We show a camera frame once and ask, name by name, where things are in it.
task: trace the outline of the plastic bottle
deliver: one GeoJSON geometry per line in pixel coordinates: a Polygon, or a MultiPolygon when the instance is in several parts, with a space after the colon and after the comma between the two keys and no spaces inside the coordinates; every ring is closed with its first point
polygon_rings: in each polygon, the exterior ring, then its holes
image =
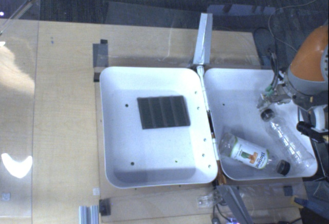
{"type": "Polygon", "coordinates": [[[266,131],[269,135],[284,147],[282,151],[295,172],[302,172],[314,163],[314,157],[290,130],[283,118],[276,115],[272,109],[263,111],[261,117],[267,123],[266,131]]]}
{"type": "Polygon", "coordinates": [[[221,156],[243,162],[258,170],[267,170],[277,172],[281,175],[288,174],[290,163],[285,160],[279,160],[274,153],[269,152],[254,143],[234,136],[231,133],[225,133],[219,144],[221,156]]]}

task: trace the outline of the black cable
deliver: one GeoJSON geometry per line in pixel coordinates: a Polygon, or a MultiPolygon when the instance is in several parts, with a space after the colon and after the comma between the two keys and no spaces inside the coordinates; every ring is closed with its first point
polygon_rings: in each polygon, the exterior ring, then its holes
{"type": "Polygon", "coordinates": [[[216,208],[217,208],[217,210],[218,210],[218,213],[220,214],[220,216],[222,216],[223,218],[225,218],[228,222],[232,222],[231,221],[231,219],[229,219],[228,217],[225,217],[222,213],[221,213],[221,211],[220,211],[220,208],[219,208],[219,206],[218,206],[218,204],[216,205],[216,208]]]}
{"type": "Polygon", "coordinates": [[[289,222],[289,224],[294,224],[294,223],[296,223],[299,220],[302,220],[302,218],[297,218],[297,219],[293,220],[292,222],[289,222]]]}

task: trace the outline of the bottle cap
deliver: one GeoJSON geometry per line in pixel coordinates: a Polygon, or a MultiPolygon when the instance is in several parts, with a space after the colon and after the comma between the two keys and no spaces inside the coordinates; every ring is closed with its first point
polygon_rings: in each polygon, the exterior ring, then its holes
{"type": "Polygon", "coordinates": [[[268,122],[271,118],[275,116],[275,113],[272,109],[266,109],[261,113],[261,117],[264,122],[268,122]]]}
{"type": "Polygon", "coordinates": [[[281,175],[286,175],[290,171],[290,163],[286,160],[280,160],[280,162],[277,165],[277,172],[281,175]]]}

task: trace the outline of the green and white label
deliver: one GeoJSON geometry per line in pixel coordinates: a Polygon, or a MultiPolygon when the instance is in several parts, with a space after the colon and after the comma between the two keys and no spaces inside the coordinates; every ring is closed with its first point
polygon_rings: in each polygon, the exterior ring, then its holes
{"type": "Polygon", "coordinates": [[[268,150],[235,137],[235,143],[230,157],[248,166],[263,169],[268,161],[268,150]]]}

